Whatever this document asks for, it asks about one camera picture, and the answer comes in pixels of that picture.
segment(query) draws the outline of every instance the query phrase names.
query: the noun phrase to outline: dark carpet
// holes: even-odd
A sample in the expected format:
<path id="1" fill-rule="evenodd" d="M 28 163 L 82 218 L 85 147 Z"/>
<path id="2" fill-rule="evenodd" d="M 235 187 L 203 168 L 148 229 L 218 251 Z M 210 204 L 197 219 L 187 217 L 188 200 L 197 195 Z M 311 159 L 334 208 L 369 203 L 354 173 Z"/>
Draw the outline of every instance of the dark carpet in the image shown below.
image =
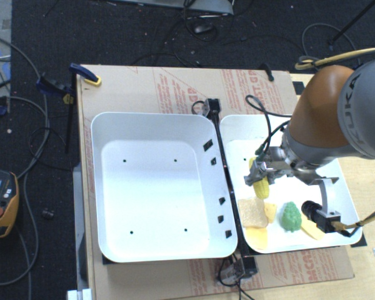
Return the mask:
<path id="1" fill-rule="evenodd" d="M 373 0 L 236 0 L 235 16 L 213 17 L 216 30 L 193 36 L 191 17 L 205 12 L 140 6 L 99 0 L 12 0 L 12 43 L 40 74 L 71 82 L 71 63 L 294 71 L 300 56 L 326 58 L 375 47 L 375 5 L 334 42 L 330 41 Z M 345 62 L 355 67 L 375 55 Z M 11 56 L 12 95 L 44 106 L 35 87 L 37 74 L 16 49 Z M 21 177 L 17 229 L 0 239 L 0 283 L 27 269 L 21 233 L 34 259 L 36 238 L 24 198 L 36 219 L 39 251 L 31 269 L 32 298 L 65 299 L 76 289 L 73 177 L 79 162 L 77 113 L 70 153 L 64 153 L 68 108 L 59 97 L 47 97 L 50 135 L 27 178 Z M 45 132 L 44 116 L 33 104 L 11 100 L 0 117 L 0 169 L 20 175 L 29 165 Z M 52 213 L 52 219 L 42 212 Z M 0 300 L 27 299 L 28 275 L 0 286 Z"/>

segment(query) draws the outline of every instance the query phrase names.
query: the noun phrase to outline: empty white tray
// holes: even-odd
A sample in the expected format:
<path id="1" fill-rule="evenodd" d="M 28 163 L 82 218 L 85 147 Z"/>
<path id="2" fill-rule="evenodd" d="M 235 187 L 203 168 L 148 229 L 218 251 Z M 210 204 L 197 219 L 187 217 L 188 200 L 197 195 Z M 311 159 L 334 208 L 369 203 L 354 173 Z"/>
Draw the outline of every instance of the empty white tray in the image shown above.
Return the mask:
<path id="1" fill-rule="evenodd" d="M 281 123 L 288 120 L 281 117 L 269 117 L 272 130 Z M 225 148 L 225 155 L 236 200 L 248 199 L 255 196 L 252 186 L 244 183 L 244 176 L 249 174 L 249 160 L 256 156 L 256 149 L 268 136 L 268 129 L 264 115 L 231 115 L 221 121 L 221 136 Z M 281 144 L 282 132 L 277 132 L 271 138 L 272 146 Z M 359 221 L 349 189 L 344 180 L 339 162 L 337 159 L 317 170 L 320 176 L 339 177 L 334 184 L 336 211 L 341 213 L 341 221 L 345 224 L 352 224 Z M 269 197 L 265 202 L 277 205 L 275 221 L 267 226 L 268 247 L 265 250 L 254 250 L 259 253 L 277 253 L 281 251 L 293 251 L 302 249 L 325 248 L 332 246 L 343 246 L 358 242 L 363 233 L 360 228 L 353 236 L 344 237 L 339 233 L 328 233 L 321 240 L 315 240 L 304 231 L 285 231 L 280 225 L 280 218 L 284 205 L 289 201 L 301 209 L 303 202 L 311 200 L 321 204 L 321 190 L 319 186 L 308 186 L 296 177 L 283 176 L 275 180 L 269 187 Z"/>
<path id="2" fill-rule="evenodd" d="M 238 239 L 205 117 L 104 112 L 91 125 L 99 247 L 118 263 L 223 258 Z"/>

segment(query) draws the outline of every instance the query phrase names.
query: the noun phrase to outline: cardboard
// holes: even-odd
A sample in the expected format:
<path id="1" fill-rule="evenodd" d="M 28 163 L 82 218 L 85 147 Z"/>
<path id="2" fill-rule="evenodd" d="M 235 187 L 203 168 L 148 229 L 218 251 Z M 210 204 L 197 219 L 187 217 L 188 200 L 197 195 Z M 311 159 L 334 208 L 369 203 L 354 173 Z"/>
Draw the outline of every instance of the cardboard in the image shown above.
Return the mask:
<path id="1" fill-rule="evenodd" d="M 268 111 L 289 114 L 297 97 L 288 72 L 84 65 L 102 79 L 99 87 L 78 79 L 84 209 L 89 287 L 93 298 L 176 299 L 235 291 L 216 282 L 220 259 L 103 264 L 98 246 L 90 127 L 101 112 L 191 113 L 195 101 L 221 100 L 221 117 L 259 114 L 245 103 L 257 96 Z M 242 281 L 245 290 L 353 278 L 345 247 L 262 254 L 259 273 Z"/>

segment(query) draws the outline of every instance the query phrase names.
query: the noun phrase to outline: multimeter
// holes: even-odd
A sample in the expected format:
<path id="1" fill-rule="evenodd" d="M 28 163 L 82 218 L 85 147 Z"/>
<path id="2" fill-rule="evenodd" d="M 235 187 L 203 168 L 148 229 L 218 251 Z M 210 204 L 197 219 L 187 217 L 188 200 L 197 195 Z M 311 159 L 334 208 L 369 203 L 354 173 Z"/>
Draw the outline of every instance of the multimeter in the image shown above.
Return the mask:
<path id="1" fill-rule="evenodd" d="M 0 170 L 0 238 L 14 226 L 19 205 L 19 188 L 15 174 Z"/>

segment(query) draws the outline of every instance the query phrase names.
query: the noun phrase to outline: toy broccoli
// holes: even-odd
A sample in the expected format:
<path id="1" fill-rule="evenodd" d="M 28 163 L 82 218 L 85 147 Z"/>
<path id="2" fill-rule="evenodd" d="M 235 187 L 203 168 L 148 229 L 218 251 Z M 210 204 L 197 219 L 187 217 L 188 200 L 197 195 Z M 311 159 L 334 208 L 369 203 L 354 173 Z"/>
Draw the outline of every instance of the toy broccoli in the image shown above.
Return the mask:
<path id="1" fill-rule="evenodd" d="M 282 214 L 281 226 L 287 231 L 297 231 L 301 227 L 301 214 L 294 202 L 288 202 Z"/>

